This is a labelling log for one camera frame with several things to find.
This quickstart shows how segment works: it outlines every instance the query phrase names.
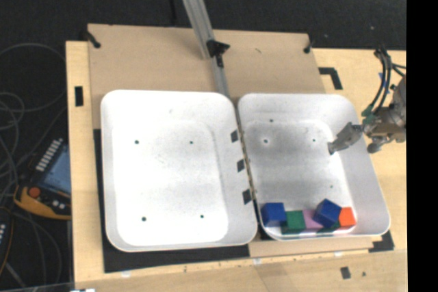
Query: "black floor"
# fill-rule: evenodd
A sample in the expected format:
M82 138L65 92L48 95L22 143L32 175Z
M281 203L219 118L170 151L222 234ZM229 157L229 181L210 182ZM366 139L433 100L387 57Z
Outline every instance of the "black floor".
M315 47L373 49L384 44L387 49L406 49L407 0L206 0L212 25L216 29L306 32ZM67 40L80 39L88 23L120 25L157 25L188 27L181 0L0 0L0 102L13 108L16 101L5 92L19 95L27 109L43 106L65 89L65 66L53 51L42 47L10 46L35 42L64 54ZM49 135L67 136L66 97L46 109L24 113L19 123L19 143L12 158L17 163L53 123ZM11 151L16 129L10 127L10 114L0 106L0 136ZM0 147L0 165L8 162ZM9 172L9 163L0 174ZM25 163L18 175L25 176ZM12 177L0 177L3 191ZM10 198L5 203L11 205ZM14 207L19 215L24 213ZM71 275L68 223L34 219L56 240L62 253L58 276L57 250L40 233L44 248L41 257L32 226L16 219L14 240L8 263L27 286L67 282ZM7 269L0 276L0 289L20 284Z

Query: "electronic device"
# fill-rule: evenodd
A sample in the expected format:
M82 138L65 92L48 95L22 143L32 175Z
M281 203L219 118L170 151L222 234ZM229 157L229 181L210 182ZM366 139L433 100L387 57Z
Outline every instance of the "electronic device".
M62 138L43 148L44 153L31 161L29 181L22 182L14 195L22 209L42 217L71 219L70 157Z
M8 260L13 233L12 214L8 209L0 208L0 275Z

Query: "empty white tray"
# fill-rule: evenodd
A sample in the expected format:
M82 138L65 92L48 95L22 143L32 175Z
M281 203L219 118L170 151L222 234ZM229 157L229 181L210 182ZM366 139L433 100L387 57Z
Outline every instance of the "empty white tray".
M210 92L116 90L102 100L101 128L105 225L116 248L220 247L255 236L229 99Z
M330 94L248 94L238 110L259 210L267 202L283 202L286 211L315 209L328 198L353 208L357 225L348 235L388 230L389 213L364 139L329 154L327 144L348 122L360 124L350 101ZM265 230L281 241L311 235Z

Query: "green cube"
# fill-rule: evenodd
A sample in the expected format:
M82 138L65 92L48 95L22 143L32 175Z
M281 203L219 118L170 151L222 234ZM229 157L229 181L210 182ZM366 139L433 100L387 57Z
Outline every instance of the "green cube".
M318 231L318 234L323 234L323 233L332 233L333 231L335 231L336 229L338 229L341 226L341 224L339 223L339 220L337 222L335 222L330 228L322 228L321 230Z
M286 211L286 221L281 223L282 234L299 234L306 229L302 211Z

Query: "black mat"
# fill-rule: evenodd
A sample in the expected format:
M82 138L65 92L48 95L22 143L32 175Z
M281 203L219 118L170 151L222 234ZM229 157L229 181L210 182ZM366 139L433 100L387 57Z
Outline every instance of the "black mat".
M105 272L139 269L144 267L157 267L160 265L223 261L234 258L249 257L248 245L223 248L202 248L195 250L132 253L127 253L116 249L108 240L105 232L100 129L94 130L94 149L96 153L96 172L99 186L99 205L101 209L102 248Z

